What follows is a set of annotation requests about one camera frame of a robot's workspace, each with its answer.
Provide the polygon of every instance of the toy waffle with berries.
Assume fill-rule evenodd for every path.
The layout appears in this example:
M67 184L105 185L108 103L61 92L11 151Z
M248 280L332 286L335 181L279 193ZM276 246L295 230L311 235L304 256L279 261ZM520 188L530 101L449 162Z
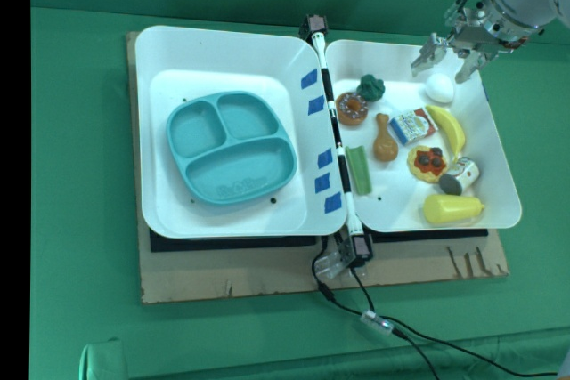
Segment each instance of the toy waffle with berries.
M416 146L408 153L408 167L418 179L436 183L447 170L447 162L440 148Z

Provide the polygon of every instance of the chocolate donut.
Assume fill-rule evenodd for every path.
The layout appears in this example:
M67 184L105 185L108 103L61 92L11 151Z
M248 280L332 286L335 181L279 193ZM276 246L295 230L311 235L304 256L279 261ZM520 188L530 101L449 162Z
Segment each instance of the chocolate donut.
M368 116L368 102L359 93L345 92L337 97L338 121L345 125L359 125Z

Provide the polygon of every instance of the green table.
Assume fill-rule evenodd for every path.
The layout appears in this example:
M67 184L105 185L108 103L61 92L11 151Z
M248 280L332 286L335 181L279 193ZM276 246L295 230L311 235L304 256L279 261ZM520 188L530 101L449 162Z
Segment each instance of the green table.
M123 342L132 378L429 378L411 347L368 332L317 293L141 305L126 33L157 24L288 36L297 28L31 13L30 378L76 378L83 347L111 337ZM425 40L328 35L341 38ZM521 223L501 233L510 276L370 294L380 313L516 371L557 370L570 348L570 46L530 43L482 77L523 205ZM358 290L337 297L365 307ZM440 345L426 354L442 378L506 377Z

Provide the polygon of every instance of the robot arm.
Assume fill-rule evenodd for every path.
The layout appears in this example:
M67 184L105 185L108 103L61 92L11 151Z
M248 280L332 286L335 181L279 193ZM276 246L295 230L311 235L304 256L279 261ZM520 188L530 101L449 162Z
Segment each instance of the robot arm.
M411 64L416 76L436 65L452 48L464 59L455 80L463 83L499 53L512 53L531 35L540 34L555 18L570 28L570 0L479 0L476 8L468 0L456 0L444 15L451 28L447 38L432 34Z

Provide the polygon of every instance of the white tray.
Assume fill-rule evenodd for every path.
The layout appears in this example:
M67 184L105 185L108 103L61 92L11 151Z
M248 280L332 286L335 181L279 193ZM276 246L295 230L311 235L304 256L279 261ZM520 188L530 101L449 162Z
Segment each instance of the white tray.
M326 58L335 95L354 91L366 74L382 79L386 87L383 97L369 105L369 115L362 124L340 125L344 146L364 146L370 169L373 190L364 196L354 193L356 213L365 225L376 231L503 229L516 225L521 217L521 205L479 73L475 72L461 85L454 83L455 97L451 103L437 103L425 94L426 79L438 72L453 80L463 61L449 51L436 67L414 78L410 64L418 56L419 46L401 44L339 40L327 47ZM408 146L396 139L399 153L393 162L379 162L373 156L372 143L378 134L374 117L378 112L392 117L426 104L447 108L465 131L467 140L462 155L472 158L481 170L479 178L464 192L464 195L478 197L485 205L476 219L441 227L434 227L424 219L421 208L425 198L442 191L437 184L414 177L406 158L408 151L419 144L438 146L450 157L443 132L438 131Z
M154 231L168 238L203 239L322 235L343 225L335 143L311 46L294 37L157 26L137 37L135 66L142 213ZM262 97L297 153L297 171L287 185L266 197L222 207L189 193L166 131L177 106L221 91Z

